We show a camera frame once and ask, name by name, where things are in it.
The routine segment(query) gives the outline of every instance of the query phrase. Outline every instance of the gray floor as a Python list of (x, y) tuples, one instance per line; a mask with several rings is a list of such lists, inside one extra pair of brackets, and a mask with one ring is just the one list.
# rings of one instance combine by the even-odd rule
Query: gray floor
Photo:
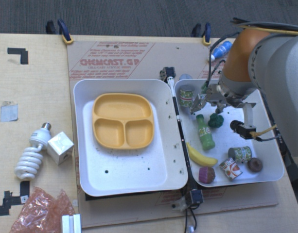
[[(190, 37), (209, 22), (222, 37), (238, 30), (233, 17), (298, 25), (298, 0), (0, 0), (0, 33), (45, 34), (61, 18), (71, 34)], [(284, 158), (298, 199), (298, 173)]]

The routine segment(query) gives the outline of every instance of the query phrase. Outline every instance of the wooden table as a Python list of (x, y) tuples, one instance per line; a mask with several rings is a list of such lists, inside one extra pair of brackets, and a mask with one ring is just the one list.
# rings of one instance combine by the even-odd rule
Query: wooden table
[[(202, 44), (201, 38), (127, 37), (73, 35), (74, 40), (145, 41)], [(19, 55), (7, 54), (7, 48), (25, 48), (29, 64), (21, 65)], [(63, 131), (72, 140), (72, 120), (67, 47), (60, 35), (0, 34), (0, 107), (6, 102), (18, 105), (18, 120), (0, 122), (0, 205), (4, 191), (19, 196), (20, 180), (14, 167), (29, 147), (32, 132), (44, 122), (52, 125), (52, 136)], [(196, 216), (196, 232), (215, 233), (297, 233), (298, 203), (287, 172), (273, 182), (279, 204), (240, 211)], [(77, 201), (74, 158), (57, 165), (44, 158), (36, 179), (30, 182), (56, 197), (64, 189), (73, 202)], [(0, 233), (9, 232), (22, 205), (14, 205), (9, 216), (0, 216)], [(130, 224), (83, 229), (92, 233), (183, 232), (183, 218), (160, 219)]]

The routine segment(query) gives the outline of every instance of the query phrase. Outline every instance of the blue bottle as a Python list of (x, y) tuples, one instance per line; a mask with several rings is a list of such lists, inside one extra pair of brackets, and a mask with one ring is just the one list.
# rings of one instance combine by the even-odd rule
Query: blue bottle
[(232, 43), (229, 41), (225, 41), (221, 45), (217, 46), (212, 54), (211, 54), (211, 61), (214, 61), (215, 59), (221, 58), (224, 55), (226, 55), (232, 47)]

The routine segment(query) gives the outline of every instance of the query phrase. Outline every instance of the pink bubble wrap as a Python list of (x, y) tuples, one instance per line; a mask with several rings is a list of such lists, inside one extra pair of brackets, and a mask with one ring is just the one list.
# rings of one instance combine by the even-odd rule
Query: pink bubble wrap
[(62, 215), (74, 214), (74, 208), (64, 190), (55, 199), (41, 188), (35, 187), (10, 233), (60, 233)]

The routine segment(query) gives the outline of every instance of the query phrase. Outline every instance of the banana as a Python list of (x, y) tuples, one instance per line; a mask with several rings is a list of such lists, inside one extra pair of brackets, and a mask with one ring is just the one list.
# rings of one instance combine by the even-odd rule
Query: banana
[(198, 163), (201, 166), (214, 166), (217, 164), (218, 160), (213, 157), (208, 157), (203, 154), (201, 154), (199, 151), (197, 151), (195, 148), (193, 148), (188, 142), (187, 142), (189, 157), (194, 162)]

